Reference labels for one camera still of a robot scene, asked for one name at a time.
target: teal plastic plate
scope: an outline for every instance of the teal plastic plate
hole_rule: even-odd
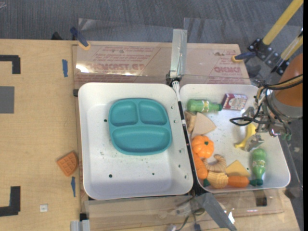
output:
[[[122,99],[109,110],[113,146],[124,154],[151,155],[166,150],[172,141],[165,108],[152,99]]]

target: yellow rod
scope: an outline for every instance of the yellow rod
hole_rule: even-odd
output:
[[[267,33],[267,35],[263,38],[263,43],[265,45],[270,45],[274,38],[280,33],[283,27],[288,23],[288,21],[292,18],[295,12],[302,6],[304,0],[293,0],[287,9],[283,12],[271,30]]]
[[[303,44],[303,36],[297,37],[292,41],[292,43],[285,48],[285,50],[281,53],[281,58],[283,60],[288,60],[295,51],[298,50],[298,48]]]

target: wooden table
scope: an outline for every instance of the wooden table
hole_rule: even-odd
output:
[[[73,46],[76,41],[0,39],[1,55],[21,58],[21,74],[12,74],[11,62],[0,62],[0,86],[14,87],[14,113],[0,114],[0,207],[10,205],[12,186],[21,189],[18,215],[0,217],[0,230],[65,231],[70,230],[71,221],[79,220],[79,171],[72,175],[74,196],[72,176],[66,177],[56,164],[70,151],[78,153]],[[67,77],[62,60],[68,62]],[[299,230],[290,200],[282,191],[277,191],[282,211],[238,217],[238,229],[259,230],[262,225],[263,230]],[[44,205],[47,211],[40,209]],[[218,228],[210,220],[202,227]]]

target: wooden board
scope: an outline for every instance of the wooden board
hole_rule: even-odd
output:
[[[21,74],[0,62],[0,86],[15,87],[14,114],[0,114],[0,204],[8,206],[10,187],[21,187],[21,211],[0,217],[0,230],[70,230],[79,219],[79,173],[66,177],[56,161],[77,152],[73,96],[73,41],[0,39],[1,54],[19,55]],[[68,61],[64,77],[62,59]],[[47,212],[40,205],[48,204]]]

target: orange toy food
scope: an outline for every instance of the orange toy food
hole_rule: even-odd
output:
[[[214,151],[214,142],[207,136],[197,135],[192,140],[192,150],[197,153],[199,157],[209,158]]]
[[[249,179],[246,176],[233,175],[228,177],[228,185],[232,187],[246,187],[249,184]]]
[[[204,180],[207,177],[207,169],[201,158],[195,152],[192,151],[192,155],[193,162],[196,167],[197,177]]]
[[[70,176],[78,167],[78,158],[75,152],[70,152],[57,161],[60,169],[66,176]]]

